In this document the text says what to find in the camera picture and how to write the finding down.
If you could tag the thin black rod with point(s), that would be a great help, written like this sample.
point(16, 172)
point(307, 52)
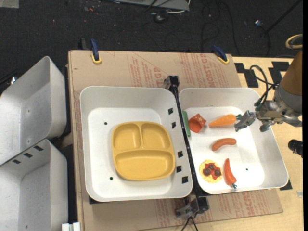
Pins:
point(185, 133)

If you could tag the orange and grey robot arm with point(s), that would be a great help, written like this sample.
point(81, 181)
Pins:
point(292, 80)

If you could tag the white plastic tray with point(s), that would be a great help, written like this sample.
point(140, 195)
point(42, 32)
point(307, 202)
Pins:
point(252, 153)
point(101, 138)

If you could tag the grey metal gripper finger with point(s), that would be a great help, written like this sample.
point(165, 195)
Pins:
point(265, 127)
point(245, 121)

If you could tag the green cylinder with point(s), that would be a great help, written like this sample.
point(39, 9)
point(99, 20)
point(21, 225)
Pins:
point(185, 121)

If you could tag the red chili pepper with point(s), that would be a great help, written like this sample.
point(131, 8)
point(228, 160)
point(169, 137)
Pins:
point(228, 173)

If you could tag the red packet with yellow stars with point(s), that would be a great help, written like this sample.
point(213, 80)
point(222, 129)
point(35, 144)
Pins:
point(196, 125)

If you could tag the orange sausage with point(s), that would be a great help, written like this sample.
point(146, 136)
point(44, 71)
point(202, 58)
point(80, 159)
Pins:
point(222, 144)

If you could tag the yellow divided plate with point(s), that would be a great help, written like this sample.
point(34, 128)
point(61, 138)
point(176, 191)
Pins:
point(144, 162)

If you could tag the black cylinder on white bracket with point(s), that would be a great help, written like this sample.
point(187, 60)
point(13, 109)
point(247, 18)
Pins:
point(296, 147)

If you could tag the brown cardboard board red print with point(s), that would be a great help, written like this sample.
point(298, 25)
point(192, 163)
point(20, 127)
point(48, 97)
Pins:
point(134, 66)

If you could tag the yellow pasta with meatballs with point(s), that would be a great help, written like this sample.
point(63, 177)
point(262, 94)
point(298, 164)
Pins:
point(209, 177)

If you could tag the orange carrot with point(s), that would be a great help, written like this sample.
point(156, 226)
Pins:
point(222, 121)

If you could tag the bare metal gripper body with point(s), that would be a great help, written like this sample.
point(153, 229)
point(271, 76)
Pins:
point(270, 113)

